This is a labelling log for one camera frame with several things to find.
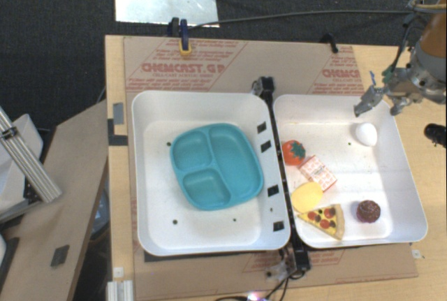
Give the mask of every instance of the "egg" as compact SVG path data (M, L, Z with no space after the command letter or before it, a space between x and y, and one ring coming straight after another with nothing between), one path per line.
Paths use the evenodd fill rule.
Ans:
M377 143L377 130L373 124L363 122L356 127L356 136L360 143L372 147Z

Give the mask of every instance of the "yellow potato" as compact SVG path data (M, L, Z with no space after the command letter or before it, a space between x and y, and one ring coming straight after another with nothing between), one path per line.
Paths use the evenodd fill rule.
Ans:
M305 213L318 204L323 197L323 189L316 182L301 184L291 195L292 206L299 212Z

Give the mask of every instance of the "black cable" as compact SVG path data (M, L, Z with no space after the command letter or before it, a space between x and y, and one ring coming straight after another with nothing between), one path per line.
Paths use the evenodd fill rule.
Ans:
M198 24L194 27L190 27L189 30L203 28L206 26L216 25L216 24L252 22L254 20L268 20L268 19L276 19L276 18L298 17L298 16L303 16L303 15L327 15L327 14L389 14L389 15L404 15L405 14L405 15L407 15L407 14L409 14L409 11L405 11L405 10L310 10L308 12L292 12L292 13L281 13L281 14L274 14L274 15L260 15L257 17L217 20L215 22Z

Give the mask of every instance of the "blue plate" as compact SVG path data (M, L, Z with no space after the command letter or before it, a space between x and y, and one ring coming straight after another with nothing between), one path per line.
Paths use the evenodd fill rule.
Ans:
M231 124L207 125L179 135L170 158L184 195L202 210L246 202L263 187L263 173L250 142Z

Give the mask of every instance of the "toy pizza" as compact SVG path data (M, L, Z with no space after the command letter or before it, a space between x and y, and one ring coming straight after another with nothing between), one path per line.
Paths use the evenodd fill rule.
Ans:
M298 218L315 226L335 239L341 240L344 234L343 209L340 204L311 210L298 215Z

